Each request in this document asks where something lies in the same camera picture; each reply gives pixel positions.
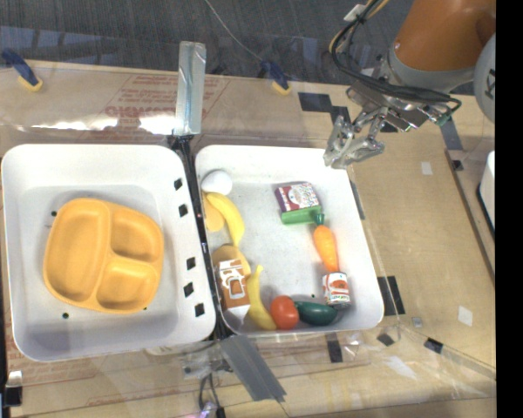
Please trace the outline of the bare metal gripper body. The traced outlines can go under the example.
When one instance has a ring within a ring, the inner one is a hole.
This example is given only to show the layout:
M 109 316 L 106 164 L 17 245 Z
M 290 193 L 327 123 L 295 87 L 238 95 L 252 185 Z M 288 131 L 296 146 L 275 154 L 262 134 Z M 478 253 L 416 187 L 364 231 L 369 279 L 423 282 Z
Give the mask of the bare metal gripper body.
M 426 121 L 443 126 L 452 117 L 452 98 L 442 92 L 415 86 L 389 84 L 375 78 L 359 78 L 346 91 L 362 110 L 353 125 L 360 132 L 366 125 L 380 122 L 399 131 L 418 129 Z

